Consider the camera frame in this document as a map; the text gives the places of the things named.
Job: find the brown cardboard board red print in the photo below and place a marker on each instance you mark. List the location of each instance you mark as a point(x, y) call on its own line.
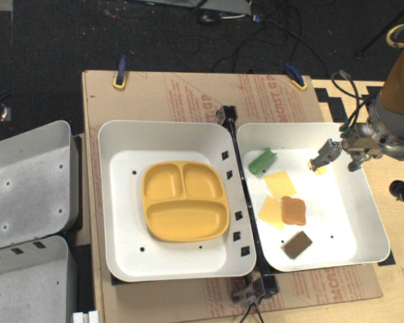
point(175, 96)

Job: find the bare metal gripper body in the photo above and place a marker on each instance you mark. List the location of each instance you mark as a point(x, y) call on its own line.
point(373, 143)

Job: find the dark brown rectangular biscuit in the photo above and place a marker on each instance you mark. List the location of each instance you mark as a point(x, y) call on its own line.
point(297, 245)

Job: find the black cylinder on white bracket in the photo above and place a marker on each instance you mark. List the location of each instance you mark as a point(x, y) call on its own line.
point(400, 191)

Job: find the thin black rod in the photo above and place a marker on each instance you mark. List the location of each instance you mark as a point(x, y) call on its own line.
point(246, 187)

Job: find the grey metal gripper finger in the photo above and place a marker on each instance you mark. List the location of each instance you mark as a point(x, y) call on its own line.
point(327, 153)
point(357, 161)

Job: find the small yellow round piece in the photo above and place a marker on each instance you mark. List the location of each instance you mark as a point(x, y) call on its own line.
point(320, 171)

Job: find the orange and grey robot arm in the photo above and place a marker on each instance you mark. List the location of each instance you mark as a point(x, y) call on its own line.
point(395, 93)

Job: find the brown toy bread slice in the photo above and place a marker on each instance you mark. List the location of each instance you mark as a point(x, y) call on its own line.
point(293, 211)

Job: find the green toy vegetable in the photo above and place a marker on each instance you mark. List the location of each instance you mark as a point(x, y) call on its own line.
point(261, 163)

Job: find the yellow divided plate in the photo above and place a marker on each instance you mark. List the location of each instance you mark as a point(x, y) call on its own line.
point(185, 210)

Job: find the yellow cheese slice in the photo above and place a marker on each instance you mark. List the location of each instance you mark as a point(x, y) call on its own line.
point(280, 183)
point(271, 212)

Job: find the white plastic tray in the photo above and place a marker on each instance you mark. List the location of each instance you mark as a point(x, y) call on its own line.
point(128, 187)
point(23, 288)
point(336, 214)
point(27, 187)

